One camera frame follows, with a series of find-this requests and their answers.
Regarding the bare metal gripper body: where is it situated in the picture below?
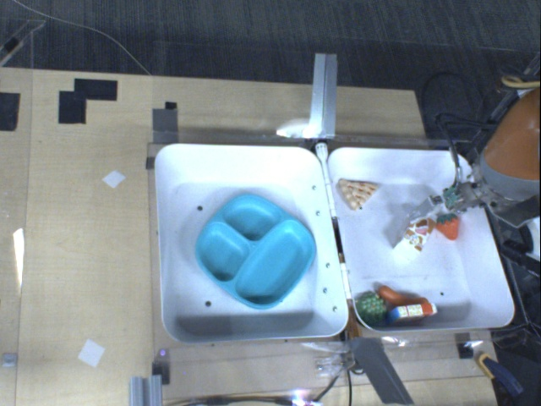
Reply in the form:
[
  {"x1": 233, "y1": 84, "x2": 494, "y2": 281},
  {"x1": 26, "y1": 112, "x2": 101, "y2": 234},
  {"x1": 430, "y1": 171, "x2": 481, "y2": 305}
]
[{"x1": 441, "y1": 181, "x2": 494, "y2": 216}]

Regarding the white printed packet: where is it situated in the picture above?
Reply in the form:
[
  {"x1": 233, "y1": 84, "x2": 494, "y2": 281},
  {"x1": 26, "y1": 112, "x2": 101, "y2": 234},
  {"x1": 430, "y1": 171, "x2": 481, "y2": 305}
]
[{"x1": 393, "y1": 217, "x2": 438, "y2": 262}]

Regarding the red strawberry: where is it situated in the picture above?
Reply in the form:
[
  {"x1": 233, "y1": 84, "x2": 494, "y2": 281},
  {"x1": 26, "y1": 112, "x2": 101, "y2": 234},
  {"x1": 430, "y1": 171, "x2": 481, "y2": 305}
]
[{"x1": 434, "y1": 211, "x2": 462, "y2": 242}]

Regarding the tan pizza slice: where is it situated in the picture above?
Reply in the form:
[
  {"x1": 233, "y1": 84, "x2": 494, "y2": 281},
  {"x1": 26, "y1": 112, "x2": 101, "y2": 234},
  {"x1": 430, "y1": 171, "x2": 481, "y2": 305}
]
[{"x1": 336, "y1": 178, "x2": 380, "y2": 212}]

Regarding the white plastic tray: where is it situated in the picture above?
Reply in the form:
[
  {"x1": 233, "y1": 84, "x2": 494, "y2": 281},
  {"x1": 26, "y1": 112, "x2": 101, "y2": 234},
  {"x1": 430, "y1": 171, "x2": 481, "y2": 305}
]
[
  {"x1": 154, "y1": 143, "x2": 350, "y2": 345},
  {"x1": 327, "y1": 146, "x2": 516, "y2": 334}
]

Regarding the orange sausage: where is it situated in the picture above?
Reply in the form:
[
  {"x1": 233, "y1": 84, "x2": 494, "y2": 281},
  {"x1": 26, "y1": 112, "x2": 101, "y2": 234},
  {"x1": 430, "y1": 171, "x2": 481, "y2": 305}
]
[{"x1": 376, "y1": 285, "x2": 429, "y2": 307}]

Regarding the thin black and white rod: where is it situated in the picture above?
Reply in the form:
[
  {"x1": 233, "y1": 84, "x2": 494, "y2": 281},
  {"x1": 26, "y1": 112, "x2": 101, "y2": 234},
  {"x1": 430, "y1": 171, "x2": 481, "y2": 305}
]
[{"x1": 314, "y1": 141, "x2": 354, "y2": 342}]

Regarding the orange and blue carton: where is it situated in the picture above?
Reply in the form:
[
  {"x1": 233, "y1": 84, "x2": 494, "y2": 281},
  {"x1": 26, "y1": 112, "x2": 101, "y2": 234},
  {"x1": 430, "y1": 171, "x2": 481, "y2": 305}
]
[{"x1": 385, "y1": 301, "x2": 439, "y2": 326}]

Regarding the green bumpy toy fruit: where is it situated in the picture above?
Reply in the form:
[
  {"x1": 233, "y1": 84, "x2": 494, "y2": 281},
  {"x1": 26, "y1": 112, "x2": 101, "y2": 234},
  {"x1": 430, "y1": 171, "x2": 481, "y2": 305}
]
[{"x1": 354, "y1": 290, "x2": 388, "y2": 327}]

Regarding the blue divided plate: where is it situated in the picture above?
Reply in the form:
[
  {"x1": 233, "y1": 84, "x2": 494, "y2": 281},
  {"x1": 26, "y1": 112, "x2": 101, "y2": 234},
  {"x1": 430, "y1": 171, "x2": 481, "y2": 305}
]
[{"x1": 194, "y1": 193, "x2": 318, "y2": 310}]

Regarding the black cylinder on white bracket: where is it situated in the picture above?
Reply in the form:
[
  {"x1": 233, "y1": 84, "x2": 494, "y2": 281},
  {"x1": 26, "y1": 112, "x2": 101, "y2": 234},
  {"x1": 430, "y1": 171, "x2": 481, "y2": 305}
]
[{"x1": 498, "y1": 214, "x2": 541, "y2": 266}]

